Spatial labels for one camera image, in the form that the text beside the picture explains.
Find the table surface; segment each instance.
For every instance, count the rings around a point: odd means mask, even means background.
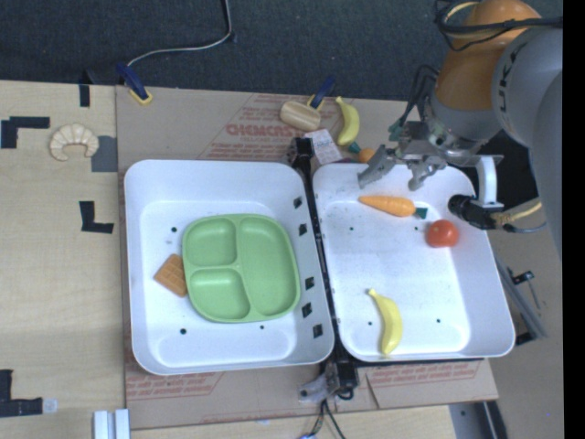
[[[91,109],[81,110],[79,99],[76,85],[0,81],[0,120],[51,119],[49,131],[19,129],[17,148],[0,150],[0,369],[14,370],[13,398],[58,400],[55,413],[0,420],[0,437],[91,437],[93,412],[124,407],[119,176],[92,174],[82,147],[68,147],[66,162],[48,153],[61,125],[82,123],[96,135],[116,136],[114,88],[91,87]],[[114,223],[112,234],[80,232],[82,200],[95,202],[96,222]],[[501,236],[495,243],[506,246]],[[455,437],[446,405],[335,418],[351,438]],[[207,424],[132,437],[295,438],[313,423],[298,417]],[[319,437],[337,437],[330,421]]]

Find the cardboard box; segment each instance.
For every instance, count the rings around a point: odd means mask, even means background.
[[[316,414],[317,405],[300,402],[298,390],[318,376],[319,366],[166,377],[138,366],[130,346],[122,190],[125,171],[143,159],[285,161],[291,140],[303,132],[280,121],[280,107],[290,100],[306,102],[308,96],[159,88],[149,91],[154,99],[142,106],[126,88],[116,88],[126,406],[133,429]],[[346,101],[360,111],[357,143],[372,148],[387,144],[388,126],[403,114],[405,104]],[[343,127],[343,117],[334,100],[325,100],[321,115],[321,126],[335,139]],[[346,150],[339,154],[351,156]],[[497,398],[485,359],[361,368],[359,378],[354,397],[336,401],[337,412]]]

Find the toy banana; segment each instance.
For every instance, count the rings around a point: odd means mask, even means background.
[[[373,289],[370,289],[367,293],[376,301],[384,320],[380,351],[387,355],[402,339],[402,317],[400,317],[399,307],[392,299],[376,293]]]
[[[346,146],[351,144],[359,133],[359,112],[357,112],[354,106],[344,102],[341,96],[337,96],[335,102],[341,107],[341,113],[344,116],[344,128],[341,129],[337,137],[337,144],[339,146]]]

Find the dark fabric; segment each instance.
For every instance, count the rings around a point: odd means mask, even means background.
[[[439,68],[447,52],[434,1],[229,0],[234,40],[133,69],[147,86],[290,94],[310,94],[334,75],[335,94],[406,100],[416,68]],[[562,15],[563,0],[523,1]],[[116,62],[225,33],[220,0],[2,0],[2,8],[2,80],[76,83],[90,69],[94,81],[113,84]],[[526,153],[512,147],[526,168]],[[532,198],[534,187],[522,187],[512,201]]]

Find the white plastic tray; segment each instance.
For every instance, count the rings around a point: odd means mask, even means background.
[[[148,160],[124,179],[132,346],[148,371],[166,375],[314,364],[334,345],[323,277],[303,181],[278,163]],[[286,316],[222,324],[200,316],[188,296],[154,280],[171,253],[181,254],[192,221],[258,213],[289,233],[301,299]]]
[[[365,165],[332,164],[314,174],[314,193],[341,341],[366,362],[498,357],[515,343],[515,331],[487,233],[447,210],[455,194],[472,195],[461,171],[447,167],[408,190],[410,171],[395,166],[360,189]],[[360,195],[408,197],[428,208],[426,219],[397,218],[357,201]],[[460,239],[433,249],[426,227],[452,220]],[[367,289],[393,299],[403,337],[386,358],[379,351],[382,319]]]

